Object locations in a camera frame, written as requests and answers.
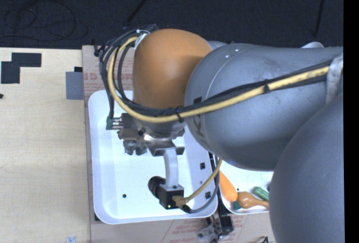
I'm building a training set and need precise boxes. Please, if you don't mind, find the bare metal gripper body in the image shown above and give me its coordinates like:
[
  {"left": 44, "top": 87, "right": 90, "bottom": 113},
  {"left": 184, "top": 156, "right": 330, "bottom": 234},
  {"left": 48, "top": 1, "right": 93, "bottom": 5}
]
[{"left": 117, "top": 112, "right": 186, "bottom": 152}]

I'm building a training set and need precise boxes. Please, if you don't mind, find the white plastic tray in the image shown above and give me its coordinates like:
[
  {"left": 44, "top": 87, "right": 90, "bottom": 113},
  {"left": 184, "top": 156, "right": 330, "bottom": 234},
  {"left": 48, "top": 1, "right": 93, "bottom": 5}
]
[
  {"left": 217, "top": 158, "right": 274, "bottom": 215},
  {"left": 88, "top": 89, "right": 219, "bottom": 225}
]

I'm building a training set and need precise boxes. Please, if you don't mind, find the orange carrot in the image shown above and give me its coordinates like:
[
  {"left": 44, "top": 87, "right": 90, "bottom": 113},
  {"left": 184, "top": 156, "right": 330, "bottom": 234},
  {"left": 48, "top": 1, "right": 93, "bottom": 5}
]
[{"left": 218, "top": 170, "right": 242, "bottom": 211}]

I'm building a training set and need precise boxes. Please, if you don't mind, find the tan orange gourd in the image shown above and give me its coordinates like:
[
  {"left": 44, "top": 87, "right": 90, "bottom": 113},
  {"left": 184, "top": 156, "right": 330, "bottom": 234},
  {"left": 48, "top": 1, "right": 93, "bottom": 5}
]
[{"left": 237, "top": 191, "right": 270, "bottom": 210}]

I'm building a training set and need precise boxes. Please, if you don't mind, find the green toy vegetable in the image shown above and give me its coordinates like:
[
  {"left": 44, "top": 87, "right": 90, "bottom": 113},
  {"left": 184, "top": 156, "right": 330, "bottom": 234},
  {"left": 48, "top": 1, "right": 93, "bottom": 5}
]
[{"left": 253, "top": 186, "right": 270, "bottom": 201}]

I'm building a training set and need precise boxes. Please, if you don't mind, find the black cylinder on white bracket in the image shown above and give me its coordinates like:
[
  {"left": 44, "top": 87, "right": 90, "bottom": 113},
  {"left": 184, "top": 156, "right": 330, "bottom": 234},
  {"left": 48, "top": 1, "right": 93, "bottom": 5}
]
[{"left": 148, "top": 146, "right": 186, "bottom": 210}]

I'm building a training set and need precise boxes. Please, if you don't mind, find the black block with thin wires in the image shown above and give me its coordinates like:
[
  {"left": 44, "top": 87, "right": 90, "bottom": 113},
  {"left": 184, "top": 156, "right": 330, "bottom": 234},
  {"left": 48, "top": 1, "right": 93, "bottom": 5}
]
[{"left": 218, "top": 215, "right": 235, "bottom": 237}]

